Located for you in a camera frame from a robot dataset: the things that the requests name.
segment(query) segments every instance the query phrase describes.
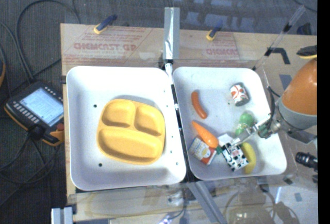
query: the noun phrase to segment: can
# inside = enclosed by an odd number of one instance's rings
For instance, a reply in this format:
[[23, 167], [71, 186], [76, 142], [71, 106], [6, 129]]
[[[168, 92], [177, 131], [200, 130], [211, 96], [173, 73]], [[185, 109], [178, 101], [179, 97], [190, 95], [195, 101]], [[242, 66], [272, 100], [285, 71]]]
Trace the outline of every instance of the can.
[[234, 99], [235, 106], [245, 105], [250, 101], [243, 83], [236, 83], [230, 88], [230, 93]]
[[210, 165], [217, 152], [199, 138], [192, 142], [189, 153], [206, 165]]

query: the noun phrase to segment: table surface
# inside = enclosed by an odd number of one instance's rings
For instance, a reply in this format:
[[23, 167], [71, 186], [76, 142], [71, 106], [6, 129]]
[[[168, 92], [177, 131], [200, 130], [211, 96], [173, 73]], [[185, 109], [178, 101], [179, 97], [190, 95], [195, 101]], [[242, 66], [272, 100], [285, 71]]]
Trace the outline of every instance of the table surface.
[[[62, 75], [75, 66], [127, 66], [127, 67], [158, 67], [159, 58], [162, 56], [164, 30], [162, 28], [138, 28], [109, 26], [101, 35], [93, 33], [94, 25], [62, 24], [61, 25], [61, 50], [62, 50]], [[180, 30], [180, 56], [174, 66], [200, 66], [200, 67], [243, 67], [252, 68], [258, 59], [265, 53], [267, 47], [276, 39], [276, 34], [230, 33], [219, 32], [213, 43], [206, 40], [208, 31], [205, 30]], [[306, 60], [296, 55], [302, 47], [317, 44], [317, 36], [285, 35], [280, 42], [287, 53], [290, 64], [285, 64], [280, 53], [272, 54], [256, 72], [261, 80], [268, 82], [274, 91], [281, 94], [284, 91], [281, 75], [294, 77]], [[68, 98], [66, 84], [63, 85], [64, 122], [65, 122], [65, 156], [67, 172], [67, 196], [69, 204], [77, 204], [80, 208], [74, 215], [75, 221], [98, 218], [121, 218], [120, 223], [137, 221], [143, 216], [144, 220], [156, 221], [166, 212], [176, 212], [180, 203], [170, 204], [168, 197], [175, 191], [185, 190], [186, 183], [175, 184], [170, 187], [135, 187], [94, 191], [77, 192], [70, 177], [70, 137], [68, 121]], [[316, 134], [314, 126], [307, 132]], [[293, 140], [286, 135], [281, 136], [282, 145], [287, 156], [292, 156], [297, 151], [316, 153], [317, 145], [312, 142], [305, 145]], [[283, 181], [285, 175], [290, 175], [295, 185], [288, 185]], [[284, 175], [267, 178], [271, 187], [270, 193], [281, 196], [278, 187], [288, 190], [293, 194], [304, 192], [317, 201], [316, 185], [311, 181], [313, 171], [310, 168], [289, 163]], [[213, 191], [219, 209], [226, 211], [227, 206], [223, 201], [230, 199], [230, 194], [235, 194], [237, 189], [248, 183], [256, 184], [258, 178], [241, 178], [224, 181], [214, 181]], [[123, 205], [131, 206], [131, 212], [122, 210]], [[201, 223], [207, 220], [205, 213], [198, 203], [191, 202], [189, 212], [200, 216]]]

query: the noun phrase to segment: sausage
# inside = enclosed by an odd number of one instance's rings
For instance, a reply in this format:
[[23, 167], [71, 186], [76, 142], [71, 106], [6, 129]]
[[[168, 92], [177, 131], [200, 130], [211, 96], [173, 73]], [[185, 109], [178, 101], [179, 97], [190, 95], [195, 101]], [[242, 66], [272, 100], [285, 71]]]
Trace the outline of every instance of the sausage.
[[206, 112], [203, 110], [200, 101], [199, 101], [199, 95], [197, 91], [193, 91], [191, 93], [191, 102], [192, 105], [196, 111], [196, 113], [202, 118], [202, 119], [206, 119], [207, 118], [207, 114]]

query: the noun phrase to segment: orange carrot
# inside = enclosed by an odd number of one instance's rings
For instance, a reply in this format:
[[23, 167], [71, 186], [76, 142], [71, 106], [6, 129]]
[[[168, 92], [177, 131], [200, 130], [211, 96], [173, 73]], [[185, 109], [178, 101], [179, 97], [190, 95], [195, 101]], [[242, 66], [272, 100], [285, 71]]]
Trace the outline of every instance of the orange carrot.
[[192, 121], [191, 124], [197, 130], [198, 135], [202, 138], [203, 142], [209, 145], [211, 148], [217, 148], [219, 146], [219, 141], [210, 131], [208, 131], [203, 126], [199, 125], [195, 121]]
[[199, 95], [197, 91], [193, 91], [191, 93], [191, 102], [192, 105], [196, 111], [196, 113], [202, 118], [202, 119], [206, 119], [207, 118], [207, 114], [206, 112], [203, 110], [200, 102], [199, 102]]

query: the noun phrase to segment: white tray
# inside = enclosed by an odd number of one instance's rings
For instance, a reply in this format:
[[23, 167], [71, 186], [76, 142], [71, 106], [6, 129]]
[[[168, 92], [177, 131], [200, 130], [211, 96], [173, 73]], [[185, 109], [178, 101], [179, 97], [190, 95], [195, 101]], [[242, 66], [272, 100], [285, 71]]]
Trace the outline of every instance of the white tray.
[[[178, 183], [186, 175], [182, 142], [167, 74], [157, 68], [74, 67], [67, 74], [70, 171], [85, 191]], [[103, 107], [123, 98], [157, 107], [164, 115], [162, 156], [151, 165], [133, 165], [106, 157], [96, 130]]]
[[[227, 133], [233, 137], [239, 117], [244, 111], [254, 114], [257, 121], [263, 120], [270, 112], [268, 101], [260, 80], [254, 71], [245, 68], [199, 68], [180, 67], [173, 73], [186, 148], [189, 149], [197, 136], [191, 121], [205, 125], [215, 136]], [[243, 82], [250, 101], [243, 106], [235, 106], [230, 87]], [[199, 91], [201, 104], [208, 117], [201, 119], [191, 104], [191, 93]], [[249, 138], [257, 155], [257, 165], [251, 174], [244, 170], [232, 172], [222, 155], [217, 155], [209, 166], [188, 153], [191, 171], [201, 180], [219, 180], [247, 176], [281, 174], [287, 167], [286, 157], [278, 134], [268, 139], [257, 135]]]

